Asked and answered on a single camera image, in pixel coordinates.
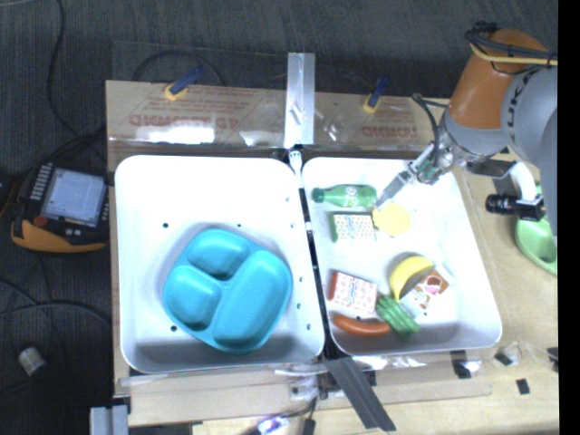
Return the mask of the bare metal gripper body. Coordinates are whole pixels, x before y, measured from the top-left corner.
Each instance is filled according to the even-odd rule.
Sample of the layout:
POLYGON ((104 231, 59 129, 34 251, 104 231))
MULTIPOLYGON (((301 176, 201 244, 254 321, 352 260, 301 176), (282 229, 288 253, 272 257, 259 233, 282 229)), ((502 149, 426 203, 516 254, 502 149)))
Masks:
POLYGON ((416 159, 408 164, 411 176, 421 184, 432 185, 449 171, 453 155, 439 145, 431 143, 416 159))

